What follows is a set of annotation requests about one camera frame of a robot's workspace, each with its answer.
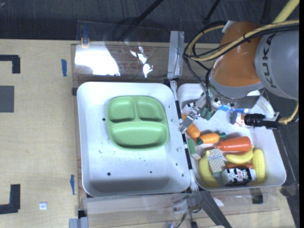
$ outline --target black carpet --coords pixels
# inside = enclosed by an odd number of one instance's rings
[[[60,39],[75,40],[78,20],[119,23],[129,17],[143,13],[155,0],[0,0],[0,38],[9,39]],[[191,26],[193,21],[202,24],[215,0],[165,0],[141,22],[141,26],[183,29],[186,41],[194,36],[198,28]],[[268,23],[271,23],[289,0],[272,0]],[[210,21],[248,20],[261,22],[265,0],[222,0]],[[299,7],[289,17],[299,18]],[[217,37],[206,37],[204,42],[219,43]],[[294,101],[274,95],[270,101],[275,111],[289,115]],[[280,148],[288,171],[284,190],[289,198],[295,223],[299,227],[299,124],[282,126],[276,133],[282,138]]]

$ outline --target green divided plate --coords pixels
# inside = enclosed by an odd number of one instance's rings
[[[118,96],[107,108],[108,133],[123,149],[146,150],[163,146],[169,138],[161,103],[150,96]]]

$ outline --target gray metal bar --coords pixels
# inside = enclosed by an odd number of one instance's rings
[[[88,219],[87,217],[82,218],[71,218],[68,223],[69,228],[88,228]]]
[[[209,191],[200,191],[199,192],[201,200],[201,208],[208,214],[212,221],[217,226],[223,226],[225,228],[232,228],[226,219],[225,215],[222,213],[214,199],[212,198]]]
[[[183,31],[171,31],[168,61],[168,79],[182,76],[185,35]]]

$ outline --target yellow cable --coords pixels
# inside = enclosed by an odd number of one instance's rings
[[[265,31],[265,30],[268,30],[268,29],[273,29],[273,28],[276,28],[276,27],[280,27],[280,26],[285,26],[285,25],[293,25],[293,24],[299,24],[299,20],[289,20],[289,21],[283,21],[283,22],[279,22],[279,23],[275,23],[275,24],[269,24],[269,25],[265,25],[265,26],[262,26],[262,27],[259,27],[259,28],[256,28],[248,33],[246,33],[243,37],[240,37],[239,39],[236,39],[232,42],[230,42],[227,46],[225,46],[223,49],[221,49],[220,51],[212,54],[211,56],[206,56],[206,57],[193,57],[194,55],[192,54],[192,47],[193,45],[195,44],[195,42],[201,37],[203,36],[204,34],[206,34],[207,32],[210,32],[214,29],[218,29],[218,28],[222,28],[223,26],[216,26],[216,27],[213,27],[213,28],[209,28],[207,29],[206,31],[203,31],[201,33],[199,33],[195,39],[189,44],[189,55],[191,56],[191,59],[192,60],[195,60],[195,61],[210,61],[210,60],[213,60],[217,57],[219,57],[220,55],[222,55],[223,53],[225,53],[226,51],[228,51],[230,48],[232,48],[233,46],[235,46],[237,43],[245,40],[246,38],[258,33],[258,32],[261,32],[261,31]]]
[[[283,7],[282,11],[277,15],[273,23],[285,21],[294,9],[299,5],[300,0],[289,0]]]
[[[288,124],[290,121],[293,120],[293,118],[295,117],[295,115],[298,112],[298,110],[299,110],[299,101],[296,101],[296,106],[295,106],[294,112],[289,117],[282,117],[282,118],[280,118],[279,119],[279,123],[283,124],[283,125]]]

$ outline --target black tripod leg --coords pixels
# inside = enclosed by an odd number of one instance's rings
[[[270,10],[271,10],[272,0],[265,0],[264,10],[261,17],[261,24],[269,24],[270,23]]]
[[[209,20],[210,20],[210,17],[212,16],[213,12],[215,11],[215,9],[217,8],[219,2],[221,0],[216,0],[212,6],[212,8],[210,9],[208,15],[206,16],[206,18],[204,19],[204,24],[208,24],[209,23]]]
[[[218,205],[212,198],[210,192],[208,191],[200,191],[201,201],[200,206],[201,208],[206,212],[206,214],[209,215],[209,217],[212,219],[212,221],[217,226],[223,226],[225,228],[232,228],[232,226],[229,224],[228,220],[222,213],[222,211],[219,209]]]
[[[160,5],[164,0],[156,0],[153,4],[151,4],[140,16],[132,19],[130,23],[127,25],[130,25],[130,27],[122,34],[120,37],[118,37],[116,40],[124,40],[132,31],[133,29],[138,26],[158,5]]]

